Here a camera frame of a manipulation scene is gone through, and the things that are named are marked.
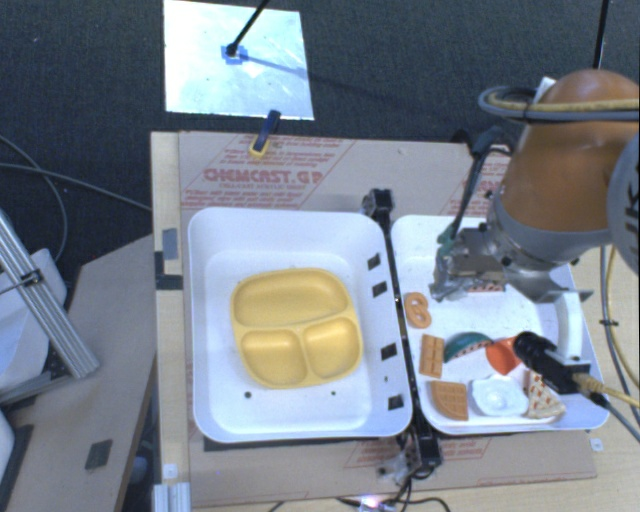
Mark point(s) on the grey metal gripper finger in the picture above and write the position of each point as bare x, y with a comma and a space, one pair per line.
440, 270
452, 292

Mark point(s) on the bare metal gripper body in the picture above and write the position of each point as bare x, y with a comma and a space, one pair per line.
480, 255

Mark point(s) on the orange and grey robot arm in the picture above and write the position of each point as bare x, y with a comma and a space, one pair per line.
560, 170

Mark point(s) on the red patterned toy food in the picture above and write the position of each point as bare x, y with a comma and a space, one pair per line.
487, 286

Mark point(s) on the orange pretzel biscuit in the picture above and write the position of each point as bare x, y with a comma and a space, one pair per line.
417, 310

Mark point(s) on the white plastic tray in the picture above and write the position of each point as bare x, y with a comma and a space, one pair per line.
300, 240
500, 315

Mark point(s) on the green watermelon slice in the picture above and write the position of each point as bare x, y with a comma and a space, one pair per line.
465, 345

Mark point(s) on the thin black rod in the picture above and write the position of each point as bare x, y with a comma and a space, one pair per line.
402, 320

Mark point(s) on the orange rectangular biscuit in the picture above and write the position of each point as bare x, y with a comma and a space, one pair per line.
431, 356

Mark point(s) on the orange cup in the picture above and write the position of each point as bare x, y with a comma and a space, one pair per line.
500, 357

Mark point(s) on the orange waffle piece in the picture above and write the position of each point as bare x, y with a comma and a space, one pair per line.
450, 400

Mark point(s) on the white fried egg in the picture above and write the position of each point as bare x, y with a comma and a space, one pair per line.
497, 397

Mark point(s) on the pizza slice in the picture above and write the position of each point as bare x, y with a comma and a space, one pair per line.
542, 402

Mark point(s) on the yellow divided plate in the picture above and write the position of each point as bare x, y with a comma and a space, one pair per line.
295, 325

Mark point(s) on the brown cardboard board red print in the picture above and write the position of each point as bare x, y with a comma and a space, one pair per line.
320, 165

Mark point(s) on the black cylinder on white bracket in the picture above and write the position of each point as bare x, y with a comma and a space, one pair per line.
555, 365

